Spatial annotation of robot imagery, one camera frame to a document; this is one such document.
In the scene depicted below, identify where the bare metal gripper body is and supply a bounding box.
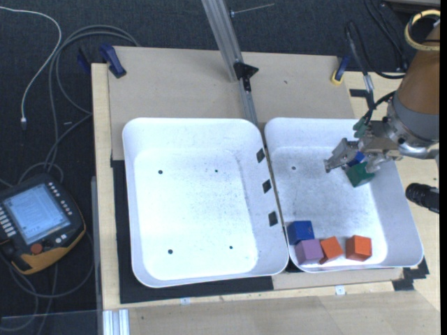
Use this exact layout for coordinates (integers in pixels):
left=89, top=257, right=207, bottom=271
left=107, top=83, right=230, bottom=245
left=356, top=116, right=440, bottom=161

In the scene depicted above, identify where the blue cube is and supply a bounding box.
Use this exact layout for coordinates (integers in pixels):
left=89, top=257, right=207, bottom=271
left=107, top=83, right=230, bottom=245
left=348, top=151, right=367, bottom=168
left=286, top=220, right=316, bottom=246

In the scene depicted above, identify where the green cube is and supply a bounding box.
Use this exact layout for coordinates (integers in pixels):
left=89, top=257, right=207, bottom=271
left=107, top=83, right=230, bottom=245
left=346, top=161, right=376, bottom=188

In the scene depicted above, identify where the white plastic tray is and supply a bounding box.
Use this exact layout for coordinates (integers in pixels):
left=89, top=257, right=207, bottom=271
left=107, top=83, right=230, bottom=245
left=263, top=117, right=425, bottom=274
left=121, top=117, right=291, bottom=289

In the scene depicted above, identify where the orange cube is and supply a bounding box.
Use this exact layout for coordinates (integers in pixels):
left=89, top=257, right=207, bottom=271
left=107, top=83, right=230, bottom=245
left=345, top=234, right=373, bottom=262
left=318, top=235, right=344, bottom=265

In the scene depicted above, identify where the purple cube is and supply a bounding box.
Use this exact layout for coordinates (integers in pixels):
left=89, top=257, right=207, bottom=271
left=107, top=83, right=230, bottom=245
left=294, top=239, right=325, bottom=267

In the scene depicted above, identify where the pale brown flat board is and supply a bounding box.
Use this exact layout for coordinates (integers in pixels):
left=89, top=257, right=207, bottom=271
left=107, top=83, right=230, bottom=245
left=107, top=45, right=406, bottom=291

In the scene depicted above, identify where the black cylinder on white bracket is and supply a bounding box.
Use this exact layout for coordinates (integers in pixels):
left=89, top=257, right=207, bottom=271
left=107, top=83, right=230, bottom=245
left=404, top=151, right=441, bottom=214

